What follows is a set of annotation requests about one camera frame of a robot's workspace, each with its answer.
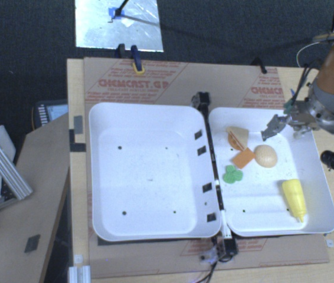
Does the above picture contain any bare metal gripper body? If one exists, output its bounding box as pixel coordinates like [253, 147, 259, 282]
[286, 101, 334, 135]

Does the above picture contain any beige toy bread roll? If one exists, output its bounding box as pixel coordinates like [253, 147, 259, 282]
[253, 144, 279, 169]

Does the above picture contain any beige toy sandwich wedge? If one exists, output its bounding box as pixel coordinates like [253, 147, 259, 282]
[225, 126, 250, 152]

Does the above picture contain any orange toy cheese slice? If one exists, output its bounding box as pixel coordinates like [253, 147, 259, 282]
[232, 147, 257, 169]

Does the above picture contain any white plastic tray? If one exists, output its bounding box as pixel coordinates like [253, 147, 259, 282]
[88, 101, 223, 242]
[207, 107, 334, 238]

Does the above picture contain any green toy lettuce leaf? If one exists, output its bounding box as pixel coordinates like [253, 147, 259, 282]
[222, 165, 244, 185]

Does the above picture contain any yellow squeeze bottle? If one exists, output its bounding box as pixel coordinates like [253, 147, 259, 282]
[281, 179, 307, 223]

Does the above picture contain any thin black and white rod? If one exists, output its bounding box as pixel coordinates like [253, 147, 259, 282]
[201, 104, 228, 239]

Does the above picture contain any brown cardboard board red print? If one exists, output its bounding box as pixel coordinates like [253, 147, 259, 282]
[83, 57, 331, 279]

